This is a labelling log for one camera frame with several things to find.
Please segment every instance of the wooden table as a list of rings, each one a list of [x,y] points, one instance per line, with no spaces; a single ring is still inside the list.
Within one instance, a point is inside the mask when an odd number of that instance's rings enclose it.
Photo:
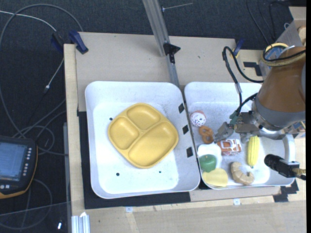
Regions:
[[[153,232],[306,232],[306,182],[297,180],[299,191],[289,194],[290,202],[276,203],[273,195],[280,194],[280,187],[252,187],[229,190],[199,190],[190,192],[191,202],[157,206],[124,207],[86,210],[84,208],[83,181],[80,155],[80,133],[77,108],[85,110],[84,88],[93,80],[148,81],[146,75],[156,70],[151,81],[168,82],[166,61],[156,52],[152,35],[124,35],[82,33],[89,47],[93,62],[83,70],[81,56],[72,44],[66,44],[65,76],[67,119],[69,136],[69,169],[72,215],[86,212],[90,216],[91,232],[153,233]],[[171,37],[171,43],[182,50],[175,56],[181,89],[191,81],[232,82],[221,52],[224,45],[234,48],[233,39],[208,39]],[[256,62],[261,51],[241,50],[239,63]],[[98,63],[109,70],[98,71]],[[240,82],[245,80],[230,64]],[[139,68],[144,68],[137,77]],[[248,75],[253,70],[245,70]],[[296,139],[296,160],[305,168],[305,139]]]

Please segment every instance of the black clamp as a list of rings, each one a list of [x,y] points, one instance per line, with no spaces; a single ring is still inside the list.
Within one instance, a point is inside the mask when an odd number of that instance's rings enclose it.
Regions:
[[[83,40],[81,39],[80,34],[75,31],[75,30],[71,30],[69,32],[69,38],[70,40],[77,44],[76,49],[81,53],[81,54],[85,54],[86,52],[88,52],[88,48],[84,45]]]
[[[164,43],[163,48],[164,48],[165,55],[168,55],[168,54],[170,55],[170,62],[172,64],[175,64],[174,54],[176,54],[180,50],[180,47],[174,46],[170,43]]]

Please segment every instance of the brown donut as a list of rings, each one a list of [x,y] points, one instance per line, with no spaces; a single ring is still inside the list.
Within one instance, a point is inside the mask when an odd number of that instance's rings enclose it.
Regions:
[[[201,126],[199,128],[199,134],[202,136],[202,140],[206,144],[211,144],[214,141],[213,130],[206,126]]]

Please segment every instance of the black bracket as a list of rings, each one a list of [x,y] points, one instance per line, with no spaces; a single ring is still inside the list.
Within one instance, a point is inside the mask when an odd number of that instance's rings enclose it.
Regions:
[[[170,43],[164,43],[163,48],[164,48],[165,55],[168,55],[168,54],[170,55],[170,62],[172,64],[175,64],[174,54],[176,54],[180,50],[180,47],[174,46]]]

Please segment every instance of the black floor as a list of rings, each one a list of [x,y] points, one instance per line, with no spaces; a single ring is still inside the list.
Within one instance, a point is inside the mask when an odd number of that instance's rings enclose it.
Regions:
[[[261,50],[284,31],[284,24],[292,21],[288,6],[306,6],[306,0],[159,0],[163,7],[186,3],[191,5],[168,9],[164,18],[169,35],[245,39],[243,49]],[[70,30],[81,31],[78,24],[63,10],[80,22],[85,32],[152,34],[141,0],[0,0],[0,10],[21,12],[49,22],[70,43]],[[0,13],[0,31],[10,15]],[[25,17],[15,17],[5,28],[0,45],[0,88],[7,111],[21,130],[31,126],[65,99],[63,68],[56,74],[48,93],[45,86],[55,73],[63,56],[51,45],[53,30],[47,24]],[[40,123],[48,128],[37,139],[41,130],[35,128],[26,136],[37,140],[42,148],[64,153],[63,125],[66,106],[61,106]],[[8,119],[0,102],[0,135],[14,136],[17,130]],[[38,159],[35,178],[50,189],[52,203],[66,201],[65,162],[62,155],[42,154]],[[24,210],[28,193],[0,200],[0,214]],[[46,188],[38,182],[31,186],[28,208],[50,203]]]

